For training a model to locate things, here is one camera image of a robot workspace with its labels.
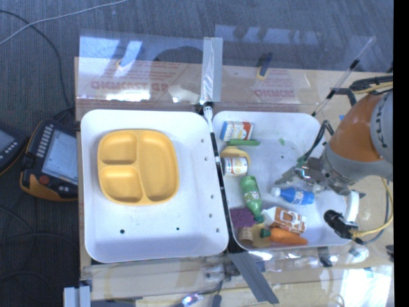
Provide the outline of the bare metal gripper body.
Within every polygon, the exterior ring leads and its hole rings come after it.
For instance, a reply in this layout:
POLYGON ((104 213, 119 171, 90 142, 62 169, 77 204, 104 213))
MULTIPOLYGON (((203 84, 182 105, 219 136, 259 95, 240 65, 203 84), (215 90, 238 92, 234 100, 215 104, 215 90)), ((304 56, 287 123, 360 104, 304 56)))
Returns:
POLYGON ((324 157, 310 157, 301 166, 314 171, 314 180, 305 180, 319 191, 331 190, 338 195, 349 195, 351 181, 334 170, 324 157))

